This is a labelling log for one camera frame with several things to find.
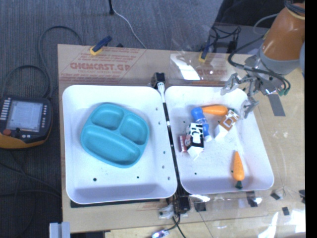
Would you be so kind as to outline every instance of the blue clamp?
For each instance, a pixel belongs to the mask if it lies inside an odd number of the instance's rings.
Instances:
[[[112,40],[111,36],[108,35],[107,37],[103,38],[99,41],[95,46],[90,48],[90,53],[95,56],[102,51],[102,47],[106,46]]]

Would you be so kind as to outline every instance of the display screen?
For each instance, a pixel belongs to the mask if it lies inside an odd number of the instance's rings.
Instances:
[[[39,132],[42,109],[42,103],[12,101],[6,128]]]

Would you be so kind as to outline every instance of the white tray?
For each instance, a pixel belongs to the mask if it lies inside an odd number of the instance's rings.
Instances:
[[[274,176],[253,112],[246,119],[238,120],[221,140],[205,142],[205,149],[196,160],[181,152],[179,136],[186,134],[186,126],[194,122],[190,112],[194,107],[222,104],[240,113],[247,95],[236,89],[222,96],[220,89],[171,86],[165,92],[181,183],[190,194],[268,189],[273,185]],[[214,138],[213,130],[221,117],[204,115]],[[235,188],[231,172],[235,151],[239,152],[245,171],[242,189]]]
[[[177,180],[161,97],[151,87],[74,85],[63,92],[66,191],[79,204],[168,198]],[[140,160],[130,168],[106,164],[88,154],[80,133],[101,103],[114,103],[142,117],[150,136]]]

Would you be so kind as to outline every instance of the orange carrot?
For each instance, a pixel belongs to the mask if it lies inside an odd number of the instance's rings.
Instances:
[[[238,151],[234,154],[233,178],[238,181],[235,187],[242,188],[241,181],[244,179],[244,170]]]
[[[202,107],[204,113],[216,115],[216,116],[225,116],[228,113],[228,108],[224,105],[211,105]]]

